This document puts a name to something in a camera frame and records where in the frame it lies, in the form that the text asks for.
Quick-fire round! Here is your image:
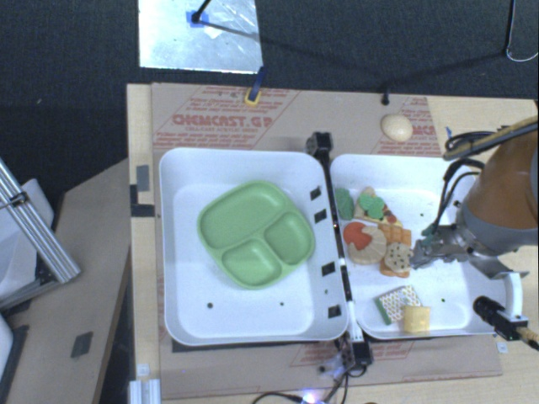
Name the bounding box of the red and tan round toy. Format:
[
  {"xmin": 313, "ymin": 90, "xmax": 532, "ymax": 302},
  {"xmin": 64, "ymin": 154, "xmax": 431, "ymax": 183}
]
[{"xmin": 342, "ymin": 221, "xmax": 388, "ymax": 266}]

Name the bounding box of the toy pizza slice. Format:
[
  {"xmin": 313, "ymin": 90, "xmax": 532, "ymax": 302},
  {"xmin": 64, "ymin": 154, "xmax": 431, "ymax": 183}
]
[{"xmin": 353, "ymin": 186, "xmax": 403, "ymax": 228}]

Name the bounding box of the thin black and white rod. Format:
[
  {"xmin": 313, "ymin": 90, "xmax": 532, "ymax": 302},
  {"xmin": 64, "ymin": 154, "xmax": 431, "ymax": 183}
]
[{"xmin": 318, "ymin": 152, "xmax": 364, "ymax": 345}]

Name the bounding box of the brown toy bread slice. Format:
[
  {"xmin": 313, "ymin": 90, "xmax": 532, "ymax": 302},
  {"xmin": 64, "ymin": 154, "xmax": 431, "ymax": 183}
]
[{"xmin": 379, "ymin": 258, "xmax": 412, "ymax": 279}]

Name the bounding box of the yellow toy cheese block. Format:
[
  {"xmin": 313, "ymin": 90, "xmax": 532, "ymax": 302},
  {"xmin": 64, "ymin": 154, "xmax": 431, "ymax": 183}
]
[{"xmin": 401, "ymin": 305, "xmax": 432, "ymax": 334}]

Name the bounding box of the white plastic tray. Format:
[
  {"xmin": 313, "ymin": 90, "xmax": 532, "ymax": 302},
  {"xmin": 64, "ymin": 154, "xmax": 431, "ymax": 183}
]
[
  {"xmin": 157, "ymin": 146, "xmax": 351, "ymax": 347},
  {"xmin": 329, "ymin": 153, "xmax": 514, "ymax": 341}
]

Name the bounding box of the orange toy waffle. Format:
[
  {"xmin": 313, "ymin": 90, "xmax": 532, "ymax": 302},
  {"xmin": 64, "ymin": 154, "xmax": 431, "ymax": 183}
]
[{"xmin": 378, "ymin": 224, "xmax": 413, "ymax": 248}]

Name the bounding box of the brown cardboard board red print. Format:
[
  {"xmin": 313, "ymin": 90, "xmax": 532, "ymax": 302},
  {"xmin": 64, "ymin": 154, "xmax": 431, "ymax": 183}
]
[{"xmin": 150, "ymin": 82, "xmax": 504, "ymax": 400}]

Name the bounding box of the chocolate chip toy biscuit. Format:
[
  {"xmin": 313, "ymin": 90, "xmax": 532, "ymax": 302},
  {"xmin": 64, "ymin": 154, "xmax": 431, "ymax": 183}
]
[{"xmin": 383, "ymin": 242, "xmax": 414, "ymax": 271}]

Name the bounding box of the green divided plate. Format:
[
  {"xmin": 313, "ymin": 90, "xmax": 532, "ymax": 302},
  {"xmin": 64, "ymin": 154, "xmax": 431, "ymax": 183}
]
[{"xmin": 195, "ymin": 179, "xmax": 318, "ymax": 291}]

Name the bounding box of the beige toy egg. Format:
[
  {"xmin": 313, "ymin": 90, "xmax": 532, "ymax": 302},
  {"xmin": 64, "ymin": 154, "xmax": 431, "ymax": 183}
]
[{"xmin": 380, "ymin": 113, "xmax": 414, "ymax": 143}]

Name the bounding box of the green toy lettuce leaf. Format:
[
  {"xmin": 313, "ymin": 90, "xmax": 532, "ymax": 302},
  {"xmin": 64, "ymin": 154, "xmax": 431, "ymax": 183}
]
[{"xmin": 334, "ymin": 187, "xmax": 356, "ymax": 221}]

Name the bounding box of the black cylinder on white bracket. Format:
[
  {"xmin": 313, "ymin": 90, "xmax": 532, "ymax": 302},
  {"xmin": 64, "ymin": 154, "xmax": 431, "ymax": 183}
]
[{"xmin": 472, "ymin": 269, "xmax": 530, "ymax": 341}]

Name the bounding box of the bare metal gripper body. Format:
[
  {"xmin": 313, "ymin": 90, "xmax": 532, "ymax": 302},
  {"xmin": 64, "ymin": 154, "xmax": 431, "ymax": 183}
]
[{"xmin": 432, "ymin": 224, "xmax": 500, "ymax": 271}]

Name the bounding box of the green patterned white carton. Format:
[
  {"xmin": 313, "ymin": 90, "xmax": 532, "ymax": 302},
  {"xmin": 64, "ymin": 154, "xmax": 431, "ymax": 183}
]
[{"xmin": 373, "ymin": 284, "xmax": 423, "ymax": 326}]

